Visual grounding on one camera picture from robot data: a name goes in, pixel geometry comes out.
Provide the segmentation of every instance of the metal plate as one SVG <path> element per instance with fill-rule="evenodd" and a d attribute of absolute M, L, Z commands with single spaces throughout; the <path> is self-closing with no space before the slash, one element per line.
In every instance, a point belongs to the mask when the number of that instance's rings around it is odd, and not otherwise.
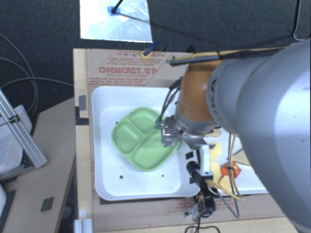
<path fill-rule="evenodd" d="M 147 0 L 80 0 L 82 39 L 152 42 Z"/>

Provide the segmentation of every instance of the green divided plate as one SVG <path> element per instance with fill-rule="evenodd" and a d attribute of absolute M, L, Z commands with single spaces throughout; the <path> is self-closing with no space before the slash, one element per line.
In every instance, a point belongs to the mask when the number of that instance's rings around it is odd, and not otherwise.
<path fill-rule="evenodd" d="M 164 163 L 178 148 L 161 144 L 161 131 L 155 129 L 159 113 L 140 107 L 127 114 L 112 130 L 116 149 L 142 171 L 152 171 Z"/>

